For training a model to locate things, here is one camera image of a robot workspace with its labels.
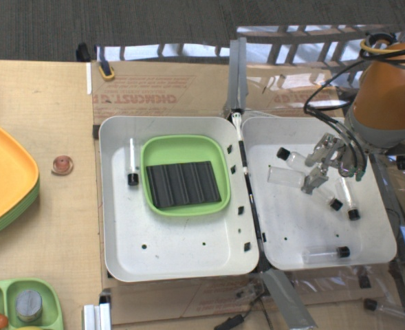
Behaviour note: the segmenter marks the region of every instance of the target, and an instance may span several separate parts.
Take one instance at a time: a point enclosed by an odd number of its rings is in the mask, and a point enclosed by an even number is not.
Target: green bowl
[[[16,315],[16,297],[26,289],[37,291],[42,297],[42,314],[36,320],[23,322]],[[39,278],[12,278],[0,281],[0,313],[8,318],[5,330],[35,326],[44,330],[63,330],[60,302],[52,286]]]
[[[153,204],[147,166],[211,162],[220,201],[157,208]],[[150,139],[141,150],[141,178],[147,203],[154,212],[173,217],[206,215],[224,209],[231,196],[228,168],[221,147],[204,135],[164,135]]]

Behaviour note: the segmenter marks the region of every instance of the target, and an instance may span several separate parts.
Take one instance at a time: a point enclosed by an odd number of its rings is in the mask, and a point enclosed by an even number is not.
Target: yellow cable
[[[368,47],[366,45],[366,41],[363,39],[360,43],[361,49],[365,50],[366,52],[371,52],[374,54],[388,54],[391,52],[401,52],[402,50],[394,49],[394,50],[389,50],[389,49],[375,49],[373,47]]]

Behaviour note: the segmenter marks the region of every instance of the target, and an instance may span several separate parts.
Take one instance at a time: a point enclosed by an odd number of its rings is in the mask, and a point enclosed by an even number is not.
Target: black connector
[[[233,316],[232,318],[228,318],[222,324],[217,325],[215,327],[215,330],[230,330],[233,327],[236,327],[237,325],[242,324],[243,320],[244,320],[244,318],[241,314],[239,314],[237,316]]]

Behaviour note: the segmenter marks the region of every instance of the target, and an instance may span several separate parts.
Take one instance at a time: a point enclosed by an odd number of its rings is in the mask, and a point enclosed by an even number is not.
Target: stack of plates
[[[0,127],[0,231],[31,205],[39,187],[36,162]]]

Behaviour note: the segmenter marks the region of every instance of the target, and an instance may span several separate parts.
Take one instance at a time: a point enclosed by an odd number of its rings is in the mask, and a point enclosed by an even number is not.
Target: glass vial
[[[306,175],[300,171],[270,166],[267,181],[271,184],[301,188],[305,183],[305,178]],[[334,193],[323,186],[315,188],[309,196],[317,204],[330,210],[339,211],[342,207],[342,202],[335,197]]]
[[[277,157],[285,160],[286,164],[295,171],[300,171],[306,175],[311,171],[311,168],[305,165],[306,157],[296,151],[288,151],[286,148],[280,147]]]
[[[124,162],[126,166],[127,183],[129,186],[137,186],[140,182],[138,177],[138,150],[135,138],[130,138],[124,146]]]
[[[336,247],[332,245],[308,247],[302,253],[304,264],[326,263],[349,258],[351,251],[349,247]]]
[[[405,308],[385,300],[364,299],[364,309],[405,319]]]
[[[358,220],[360,218],[360,212],[358,210],[358,205],[353,198],[351,182],[345,177],[339,177],[335,182],[335,186],[338,196],[343,198],[347,205],[347,214],[349,215],[349,220]]]

